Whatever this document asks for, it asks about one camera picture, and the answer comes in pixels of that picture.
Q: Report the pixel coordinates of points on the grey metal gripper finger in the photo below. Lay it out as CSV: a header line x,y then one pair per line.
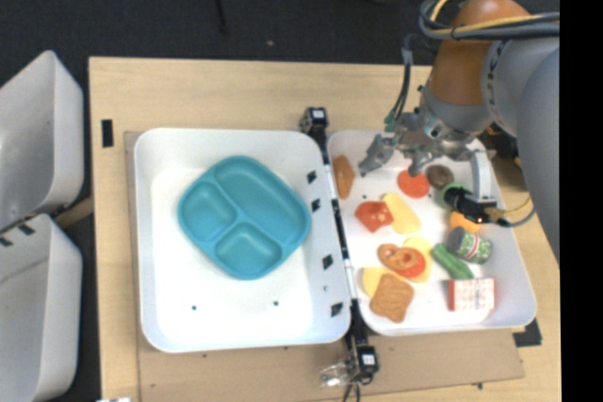
x,y
419,165
377,155

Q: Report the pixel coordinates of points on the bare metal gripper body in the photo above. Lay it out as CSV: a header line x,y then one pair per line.
x,y
433,141

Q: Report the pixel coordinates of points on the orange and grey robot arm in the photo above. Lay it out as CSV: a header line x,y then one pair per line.
x,y
523,75

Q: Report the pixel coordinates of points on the red tomato slice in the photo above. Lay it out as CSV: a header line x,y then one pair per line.
x,y
414,186

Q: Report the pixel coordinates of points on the brown round biscuit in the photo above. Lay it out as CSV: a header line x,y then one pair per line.
x,y
440,175

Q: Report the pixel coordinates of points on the green round toy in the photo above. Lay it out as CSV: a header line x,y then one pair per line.
x,y
444,194

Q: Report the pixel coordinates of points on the orange-brown bread slice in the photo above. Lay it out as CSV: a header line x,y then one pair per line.
x,y
344,176

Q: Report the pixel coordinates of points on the red pizza slice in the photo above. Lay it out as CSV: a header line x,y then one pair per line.
x,y
373,216

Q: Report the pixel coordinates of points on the orange toy piece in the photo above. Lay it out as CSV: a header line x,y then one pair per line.
x,y
462,221

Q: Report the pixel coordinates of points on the thin black and white rod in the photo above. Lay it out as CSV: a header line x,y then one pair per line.
x,y
340,226

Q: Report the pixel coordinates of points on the yellow round slice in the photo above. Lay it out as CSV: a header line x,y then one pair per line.
x,y
420,246
371,280

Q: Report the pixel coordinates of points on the orange pretzel biscuit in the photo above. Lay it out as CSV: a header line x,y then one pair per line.
x,y
400,259

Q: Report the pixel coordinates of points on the green and white can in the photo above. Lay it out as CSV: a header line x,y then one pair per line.
x,y
471,246

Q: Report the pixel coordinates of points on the green cucumber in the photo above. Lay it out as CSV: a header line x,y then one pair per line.
x,y
452,263

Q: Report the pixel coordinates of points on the brown toast slice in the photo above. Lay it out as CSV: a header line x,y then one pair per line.
x,y
392,299

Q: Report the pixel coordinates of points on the red and white carton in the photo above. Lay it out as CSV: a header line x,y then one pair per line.
x,y
471,294

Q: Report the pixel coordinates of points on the blue divided plate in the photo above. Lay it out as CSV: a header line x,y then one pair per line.
x,y
245,216

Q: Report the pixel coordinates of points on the white plastic tray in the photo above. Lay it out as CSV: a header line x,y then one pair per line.
x,y
179,296
471,320

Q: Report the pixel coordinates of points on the black cylinder on white bracket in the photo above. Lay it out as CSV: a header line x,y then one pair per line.
x,y
471,204

